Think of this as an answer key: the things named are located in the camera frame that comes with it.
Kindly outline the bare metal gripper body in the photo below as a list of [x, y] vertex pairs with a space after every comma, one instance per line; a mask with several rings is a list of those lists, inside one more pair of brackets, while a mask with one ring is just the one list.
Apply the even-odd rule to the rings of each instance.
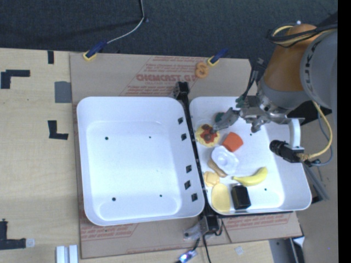
[[251, 124], [287, 124], [290, 121], [288, 109], [276, 106], [265, 95], [242, 95], [237, 99], [237, 108], [240, 117]]

